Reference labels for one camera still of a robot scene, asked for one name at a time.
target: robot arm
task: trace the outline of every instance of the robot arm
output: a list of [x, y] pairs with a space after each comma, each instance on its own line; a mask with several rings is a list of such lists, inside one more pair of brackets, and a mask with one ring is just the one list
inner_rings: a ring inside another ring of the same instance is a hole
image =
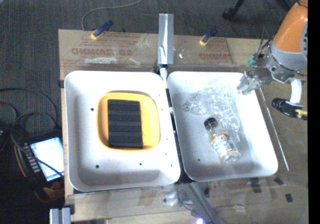
[[291, 99], [275, 98], [272, 106], [286, 116], [307, 120], [300, 97], [305, 80], [294, 78], [307, 66], [308, 57], [308, 0], [299, 0], [289, 10], [274, 39], [267, 44], [266, 54], [260, 49], [248, 59], [249, 70], [243, 74], [238, 93], [249, 94], [272, 81], [291, 84]]

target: blue clamp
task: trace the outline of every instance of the blue clamp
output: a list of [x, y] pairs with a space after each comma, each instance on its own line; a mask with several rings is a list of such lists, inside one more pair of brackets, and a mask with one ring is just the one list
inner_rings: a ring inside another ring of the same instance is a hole
[[213, 26], [210, 31], [207, 33], [207, 35], [204, 35], [201, 40], [200, 40], [200, 44], [205, 46], [208, 44], [210, 37], [214, 37], [216, 35], [216, 33], [218, 32], [217, 27]]
[[109, 28], [113, 25], [113, 21], [109, 20], [108, 22], [105, 22], [102, 26], [100, 26], [98, 29], [96, 29], [95, 31], [93, 31], [91, 33], [91, 38], [93, 38], [94, 40], [97, 40], [99, 37], [104, 35], [104, 31], [109, 30]]

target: bottle label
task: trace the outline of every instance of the bottle label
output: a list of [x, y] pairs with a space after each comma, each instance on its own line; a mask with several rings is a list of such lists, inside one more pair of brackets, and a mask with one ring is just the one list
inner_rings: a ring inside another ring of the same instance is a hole
[[213, 138], [211, 141], [211, 146], [216, 151], [219, 159], [221, 160], [228, 153], [232, 151], [237, 151], [236, 146], [230, 141], [227, 134], [220, 134]]

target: black foam block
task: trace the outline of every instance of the black foam block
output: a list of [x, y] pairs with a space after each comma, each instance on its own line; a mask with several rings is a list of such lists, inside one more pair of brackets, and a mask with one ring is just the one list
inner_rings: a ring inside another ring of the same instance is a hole
[[140, 102], [108, 100], [109, 147], [143, 148]]

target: transparent acrylic sheet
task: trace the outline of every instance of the transparent acrylic sheet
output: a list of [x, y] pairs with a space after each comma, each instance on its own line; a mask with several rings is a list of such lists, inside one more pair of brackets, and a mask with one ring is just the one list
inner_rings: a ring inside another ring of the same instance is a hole
[[[306, 188], [278, 176], [197, 184], [221, 223], [308, 223]], [[122, 223], [122, 217], [136, 216], [131, 218], [136, 223], [147, 223], [146, 215], [160, 213], [154, 222], [164, 224], [167, 213], [176, 213], [196, 223], [196, 218], [191, 216], [191, 210], [196, 207], [186, 194], [186, 186], [189, 184], [74, 194], [68, 197], [74, 211], [71, 220], [107, 218], [113, 223], [113, 219], [120, 218]]]
[[[158, 34], [106, 32], [98, 40], [91, 31], [59, 30], [60, 79], [72, 71], [129, 69], [149, 71], [157, 65]], [[225, 38], [211, 38], [206, 47], [198, 36], [174, 35], [174, 63], [231, 64]]]

